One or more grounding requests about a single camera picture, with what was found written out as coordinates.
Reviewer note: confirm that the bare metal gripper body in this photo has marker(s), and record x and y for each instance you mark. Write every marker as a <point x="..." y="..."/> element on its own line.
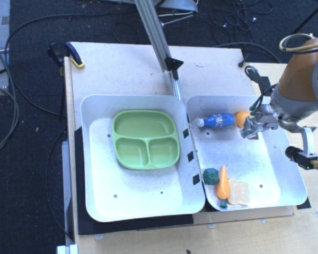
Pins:
<point x="266" y="116"/>

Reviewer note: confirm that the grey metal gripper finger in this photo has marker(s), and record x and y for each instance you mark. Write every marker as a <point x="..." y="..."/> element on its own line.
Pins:
<point x="246" y="128"/>
<point x="255" y="132"/>

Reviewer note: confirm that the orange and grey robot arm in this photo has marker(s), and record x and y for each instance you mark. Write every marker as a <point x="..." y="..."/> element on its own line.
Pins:
<point x="296" y="78"/>

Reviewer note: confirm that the orange ball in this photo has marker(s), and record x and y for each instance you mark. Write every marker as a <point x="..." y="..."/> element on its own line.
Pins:
<point x="241" y="118"/>

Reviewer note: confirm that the blue bottle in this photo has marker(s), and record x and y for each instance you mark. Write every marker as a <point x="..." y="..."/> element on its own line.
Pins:
<point x="217" y="120"/>

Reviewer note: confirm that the white plastic tray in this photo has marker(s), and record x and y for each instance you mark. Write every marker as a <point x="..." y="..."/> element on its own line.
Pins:
<point x="137" y="192"/>
<point x="243" y="163"/>

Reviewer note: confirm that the green broccoli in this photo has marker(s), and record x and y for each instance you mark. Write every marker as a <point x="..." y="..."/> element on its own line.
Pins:
<point x="211" y="176"/>

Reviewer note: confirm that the orange carrot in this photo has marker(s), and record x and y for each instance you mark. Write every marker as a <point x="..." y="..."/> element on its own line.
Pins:
<point x="223" y="186"/>

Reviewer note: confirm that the beige bread slice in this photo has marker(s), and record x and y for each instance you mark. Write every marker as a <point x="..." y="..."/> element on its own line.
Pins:
<point x="239" y="193"/>

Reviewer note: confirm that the black block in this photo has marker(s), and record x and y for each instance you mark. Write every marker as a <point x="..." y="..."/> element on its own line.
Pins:
<point x="174" y="63"/>

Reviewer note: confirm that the green divided plate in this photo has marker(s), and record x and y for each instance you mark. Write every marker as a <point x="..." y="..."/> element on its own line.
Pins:
<point x="145" y="139"/>

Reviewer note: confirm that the pale flat board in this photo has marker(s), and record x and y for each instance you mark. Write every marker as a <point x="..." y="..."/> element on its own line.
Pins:
<point x="122" y="70"/>

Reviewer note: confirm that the black cylinder on white bracket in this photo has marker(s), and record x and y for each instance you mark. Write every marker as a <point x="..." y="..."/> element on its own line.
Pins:
<point x="306" y="141"/>

